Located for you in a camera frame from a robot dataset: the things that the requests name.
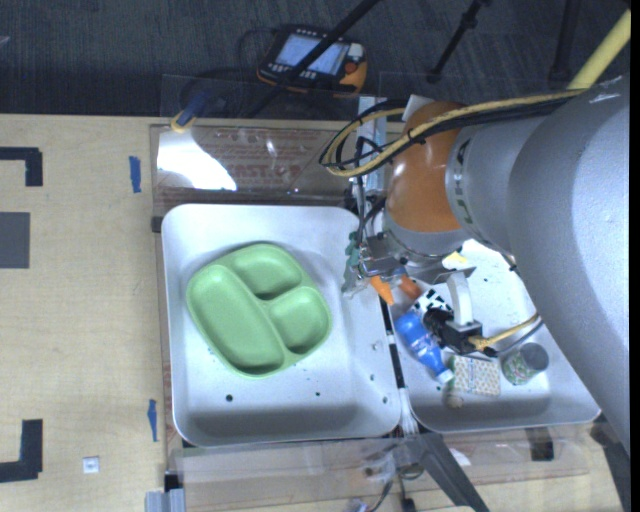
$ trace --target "plastic water bottle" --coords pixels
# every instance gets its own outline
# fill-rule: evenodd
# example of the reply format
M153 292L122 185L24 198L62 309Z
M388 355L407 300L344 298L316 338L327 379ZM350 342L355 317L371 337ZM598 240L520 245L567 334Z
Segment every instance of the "plastic water bottle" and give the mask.
M442 354L438 343L422 324L420 317L409 311L398 318L394 325L413 355L425 366L429 367L440 384L453 378L453 372L442 364Z

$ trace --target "gray square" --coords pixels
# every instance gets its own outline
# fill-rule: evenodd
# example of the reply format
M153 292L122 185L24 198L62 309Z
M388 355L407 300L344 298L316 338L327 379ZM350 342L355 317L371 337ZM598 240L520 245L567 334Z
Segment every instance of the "gray square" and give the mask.
M0 212L0 268L29 268L31 214Z

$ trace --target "yellow pole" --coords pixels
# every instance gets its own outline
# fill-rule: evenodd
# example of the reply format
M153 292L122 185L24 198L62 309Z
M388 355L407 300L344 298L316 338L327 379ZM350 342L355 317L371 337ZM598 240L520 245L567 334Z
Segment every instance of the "yellow pole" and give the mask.
M613 26L611 31L602 40L593 55L582 66L575 78L571 81L567 89L588 89L615 59L631 38L631 10L627 9Z

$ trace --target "wooden table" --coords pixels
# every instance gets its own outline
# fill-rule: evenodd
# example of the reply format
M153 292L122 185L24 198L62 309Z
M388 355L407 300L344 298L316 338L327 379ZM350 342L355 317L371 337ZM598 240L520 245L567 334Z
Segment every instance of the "wooden table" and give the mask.
M42 419L44 441L38 479L0 484L0 510L143 510L145 493L162 488L149 127L164 121L0 117L1 146L38 147L44 157L42 187L25 186L24 162L0 161L0 211L31 215L29 268L0 269L0 462L18 459L22 420ZM139 193L130 156L141 162ZM479 492L492 510L620 510L602 450L588 436L584 443L589 474ZM83 471L85 457L99 457L99 472ZM415 498L425 510L450 504L439 490ZM275 509L343 507L344 500ZM380 510L399 510L397 501Z

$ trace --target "metal can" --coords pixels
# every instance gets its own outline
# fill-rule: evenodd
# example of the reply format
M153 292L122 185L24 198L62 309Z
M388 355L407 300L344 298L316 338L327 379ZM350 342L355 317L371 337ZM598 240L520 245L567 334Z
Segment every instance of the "metal can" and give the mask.
M514 386L521 386L549 366L547 351L537 343L525 343L502 361L502 373Z

